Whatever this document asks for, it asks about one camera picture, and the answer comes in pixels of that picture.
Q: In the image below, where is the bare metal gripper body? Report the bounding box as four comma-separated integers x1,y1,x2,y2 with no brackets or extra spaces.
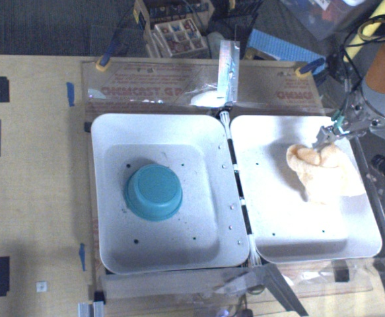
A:
317,94,385,143

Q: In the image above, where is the pale orange cloth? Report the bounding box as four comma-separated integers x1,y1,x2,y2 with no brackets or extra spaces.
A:
285,143,367,206

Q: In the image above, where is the white plastic tray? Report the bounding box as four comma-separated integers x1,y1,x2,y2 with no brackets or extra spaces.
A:
229,114,383,264
90,112,250,275

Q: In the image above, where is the teal bowl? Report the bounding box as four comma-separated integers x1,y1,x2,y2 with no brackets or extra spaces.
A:
123,163,184,222

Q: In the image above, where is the brown cardboard board red print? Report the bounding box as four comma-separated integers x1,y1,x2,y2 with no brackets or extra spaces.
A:
81,57,375,297

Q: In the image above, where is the black cylinder on white bracket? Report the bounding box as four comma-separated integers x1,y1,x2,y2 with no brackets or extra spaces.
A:
370,154,385,185

